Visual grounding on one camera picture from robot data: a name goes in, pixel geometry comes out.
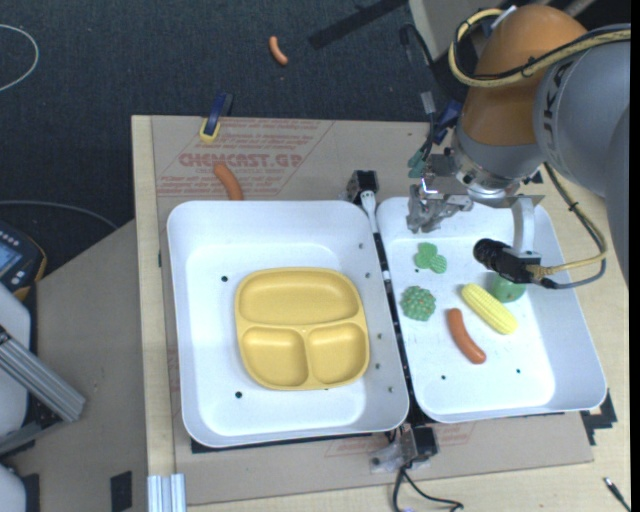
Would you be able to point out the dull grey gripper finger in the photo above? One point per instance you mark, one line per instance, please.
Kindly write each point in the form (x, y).
(436, 212)
(415, 210)

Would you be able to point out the green broccoli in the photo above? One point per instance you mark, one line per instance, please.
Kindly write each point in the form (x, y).
(430, 259)

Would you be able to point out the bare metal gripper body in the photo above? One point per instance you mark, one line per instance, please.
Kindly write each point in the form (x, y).
(450, 180)

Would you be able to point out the brown cardboard board red print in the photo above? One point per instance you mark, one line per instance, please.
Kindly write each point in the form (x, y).
(280, 150)

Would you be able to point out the orange sausage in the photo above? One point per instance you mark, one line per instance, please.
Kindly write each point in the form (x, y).
(465, 337)
(229, 182)
(278, 50)

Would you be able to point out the black cylinder on white bracket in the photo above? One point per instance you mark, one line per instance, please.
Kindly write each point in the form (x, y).
(515, 262)

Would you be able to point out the green round toy vegetable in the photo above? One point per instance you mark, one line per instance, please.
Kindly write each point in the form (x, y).
(507, 292)

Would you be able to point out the green grapes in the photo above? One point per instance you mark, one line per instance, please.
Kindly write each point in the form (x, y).
(418, 303)

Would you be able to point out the white plastic tray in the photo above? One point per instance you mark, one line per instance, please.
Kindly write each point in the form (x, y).
(500, 390)
(210, 320)

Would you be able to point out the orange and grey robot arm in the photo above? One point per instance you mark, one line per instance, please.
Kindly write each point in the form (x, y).
(575, 115)

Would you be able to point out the yellow corn cob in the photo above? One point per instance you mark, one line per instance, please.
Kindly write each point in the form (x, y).
(490, 309)

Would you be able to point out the thin black and white rod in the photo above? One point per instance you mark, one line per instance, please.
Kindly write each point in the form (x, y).
(384, 265)

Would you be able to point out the yellow divided plate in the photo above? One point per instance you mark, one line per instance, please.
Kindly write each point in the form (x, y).
(300, 325)

